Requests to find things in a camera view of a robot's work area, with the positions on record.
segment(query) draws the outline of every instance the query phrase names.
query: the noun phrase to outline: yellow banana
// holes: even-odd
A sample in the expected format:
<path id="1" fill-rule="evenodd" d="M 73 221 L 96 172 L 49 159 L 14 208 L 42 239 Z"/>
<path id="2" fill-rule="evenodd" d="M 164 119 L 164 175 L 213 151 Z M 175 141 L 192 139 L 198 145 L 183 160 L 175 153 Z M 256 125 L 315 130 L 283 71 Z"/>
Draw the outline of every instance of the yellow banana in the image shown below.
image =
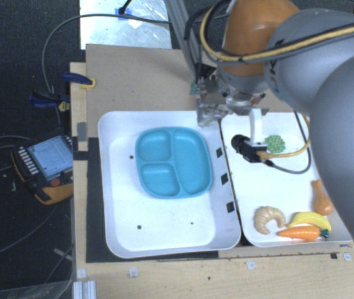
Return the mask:
<path id="1" fill-rule="evenodd" d="M 328 231 L 332 230 L 330 222 L 322 215 L 319 215 L 317 212 L 299 212 L 296 214 L 288 226 L 291 228 L 298 224 L 312 224 L 320 229 L 327 229 Z"/>

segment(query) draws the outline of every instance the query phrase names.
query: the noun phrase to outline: red button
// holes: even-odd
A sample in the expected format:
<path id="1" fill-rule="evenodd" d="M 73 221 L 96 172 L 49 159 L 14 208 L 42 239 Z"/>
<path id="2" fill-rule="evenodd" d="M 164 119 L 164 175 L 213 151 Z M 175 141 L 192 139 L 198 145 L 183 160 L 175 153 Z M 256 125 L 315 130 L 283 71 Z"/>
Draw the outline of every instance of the red button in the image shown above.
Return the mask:
<path id="1" fill-rule="evenodd" d="M 50 184 L 51 184 L 52 187 L 57 187 L 57 186 L 60 185 L 60 179 L 59 178 L 54 178 L 54 179 L 51 180 Z"/>

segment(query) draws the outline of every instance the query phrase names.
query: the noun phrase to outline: blue plate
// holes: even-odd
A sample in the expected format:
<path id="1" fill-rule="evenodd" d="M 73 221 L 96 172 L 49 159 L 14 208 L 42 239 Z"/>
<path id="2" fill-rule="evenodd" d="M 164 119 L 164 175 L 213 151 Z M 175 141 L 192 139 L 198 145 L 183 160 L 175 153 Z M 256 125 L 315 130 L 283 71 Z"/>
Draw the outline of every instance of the blue plate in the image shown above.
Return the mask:
<path id="1" fill-rule="evenodd" d="M 212 185 L 213 171 L 203 137 L 190 128 L 156 128 L 135 145 L 142 187 L 159 198 L 193 197 Z"/>

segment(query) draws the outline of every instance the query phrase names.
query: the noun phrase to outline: wooden table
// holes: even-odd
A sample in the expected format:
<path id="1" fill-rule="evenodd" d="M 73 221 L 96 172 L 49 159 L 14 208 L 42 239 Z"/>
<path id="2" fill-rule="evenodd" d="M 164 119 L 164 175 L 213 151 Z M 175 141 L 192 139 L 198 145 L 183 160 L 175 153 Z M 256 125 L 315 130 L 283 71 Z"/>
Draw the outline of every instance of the wooden table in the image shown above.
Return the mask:
<path id="1" fill-rule="evenodd" d="M 97 81 L 93 90 L 71 84 L 72 135 L 80 151 L 87 150 L 88 137 L 96 136 L 104 112 L 193 109 L 189 72 L 179 50 L 88 46 L 86 61 L 71 64 L 72 72 L 98 74 L 91 76 Z M 96 104 L 90 92 L 98 92 Z M 264 106 L 287 110 L 271 94 L 267 97 Z M 78 125 L 86 126 L 84 136 Z M 354 298 L 353 242 L 293 250 L 235 247 L 220 251 L 218 259 L 86 263 L 87 162 L 75 161 L 73 167 L 77 272 L 86 273 L 79 280 L 96 281 L 97 298 Z M 137 268 L 137 277 L 130 276 L 130 268 Z"/>

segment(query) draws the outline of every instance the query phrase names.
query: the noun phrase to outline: black floor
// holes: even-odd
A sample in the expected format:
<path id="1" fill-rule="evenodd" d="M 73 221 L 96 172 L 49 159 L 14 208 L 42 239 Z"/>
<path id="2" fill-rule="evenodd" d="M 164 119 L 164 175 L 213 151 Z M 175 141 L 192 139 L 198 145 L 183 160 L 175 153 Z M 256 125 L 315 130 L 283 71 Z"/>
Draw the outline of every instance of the black floor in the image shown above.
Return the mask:
<path id="1" fill-rule="evenodd" d="M 218 0 L 185 0 L 188 12 Z M 352 12 L 344 0 L 293 0 L 301 9 L 328 7 Z M 33 89 L 45 91 L 41 51 L 51 30 L 79 13 L 78 0 L 0 0 L 0 135 L 40 136 L 57 125 L 53 109 L 33 108 L 28 98 Z M 221 40 L 222 25 L 214 28 Z M 57 93 L 67 93 L 61 76 L 68 63 L 84 60 L 79 49 L 78 21 L 54 35 L 46 58 L 50 83 Z M 61 114 L 69 127 L 68 115 Z M 0 146 L 18 143 L 1 140 Z M 0 169 L 10 165 L 9 150 L 0 151 Z M 0 175 L 0 250 L 43 223 L 54 206 L 39 204 L 17 180 L 13 171 Z M 60 259 L 54 248 L 67 250 L 71 243 L 70 201 L 59 204 L 51 218 L 33 235 L 0 254 L 0 290 L 42 284 Z M 67 280 L 71 263 L 64 260 L 50 282 Z"/>

